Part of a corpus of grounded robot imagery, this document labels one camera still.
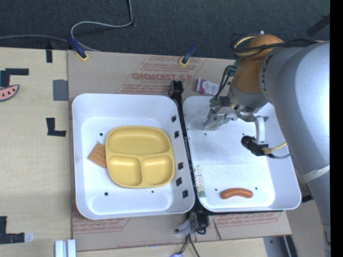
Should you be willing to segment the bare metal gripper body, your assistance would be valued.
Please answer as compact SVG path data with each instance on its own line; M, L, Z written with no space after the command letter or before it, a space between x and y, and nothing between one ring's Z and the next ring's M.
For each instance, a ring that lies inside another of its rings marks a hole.
M213 109L217 116L231 115L233 118L231 121L241 119L247 123L255 122L257 118L268 119L268 116L257 115L266 104L267 100L262 97L256 100L251 97L244 97L242 101L234 96L218 96L213 98Z

